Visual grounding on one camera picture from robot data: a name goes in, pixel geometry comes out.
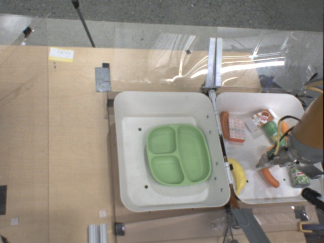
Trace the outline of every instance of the orange sausage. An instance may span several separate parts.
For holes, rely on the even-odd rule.
[[[228,123],[228,117],[229,113],[227,111],[224,111],[219,116],[222,126],[222,132],[223,132],[223,138],[228,139],[229,138],[229,123]]]
[[[285,134],[285,132],[288,130],[289,128],[288,128],[288,125],[284,122],[284,121],[282,121],[281,122],[281,133],[282,134]]]
[[[267,180],[267,182],[273,186],[274,188],[279,187],[279,182],[272,176],[272,174],[269,171],[269,168],[264,168],[261,170],[265,180]]]

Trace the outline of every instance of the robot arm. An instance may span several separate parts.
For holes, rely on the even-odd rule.
[[[281,147],[277,154],[263,154],[256,168],[283,167],[288,163],[298,165],[298,169],[311,179],[323,174],[313,165],[323,163],[323,94],[307,108],[288,136],[285,147]]]

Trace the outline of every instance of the white tray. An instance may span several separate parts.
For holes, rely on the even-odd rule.
[[[266,108],[271,108],[278,118],[285,115],[300,118],[304,112],[298,99],[288,94],[222,93],[216,98],[216,106],[219,114],[228,111],[230,116],[240,118],[249,117],[256,111]],[[296,124],[293,119],[287,119],[285,122],[289,127]],[[262,129],[251,134],[245,127],[244,143],[228,140],[224,142],[227,156],[240,162],[249,181],[238,196],[241,201],[248,204],[261,204],[304,200],[301,196],[302,189],[291,187],[287,168],[279,166],[270,168],[272,175],[280,183],[278,188],[270,186],[264,180],[262,173],[255,169],[261,155],[271,146]],[[310,181],[309,187],[323,194],[319,179]]]
[[[144,212],[219,207],[228,202],[230,190],[223,153],[213,107],[207,96],[200,93],[123,92],[116,97],[114,110],[120,196],[128,209]],[[212,161],[212,174],[207,181],[174,187],[154,180],[145,156],[145,141],[151,128],[165,124],[192,124],[202,130]]]

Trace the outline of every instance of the green bottle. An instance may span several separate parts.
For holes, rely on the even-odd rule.
[[[277,144],[277,124],[274,121],[270,121],[267,124],[265,124],[263,128],[267,133],[269,139],[272,141],[272,143],[276,145]],[[282,138],[282,140],[280,141],[280,146],[284,147],[285,144],[286,144],[285,138]]]

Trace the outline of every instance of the white sticker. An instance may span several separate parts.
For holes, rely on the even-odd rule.
[[[99,211],[99,218],[106,218],[107,217],[107,212],[105,210]]]
[[[67,50],[61,48],[50,48],[49,60],[62,61],[62,62],[73,62],[74,50]]]
[[[18,225],[18,217],[10,219],[10,225],[15,226]]]

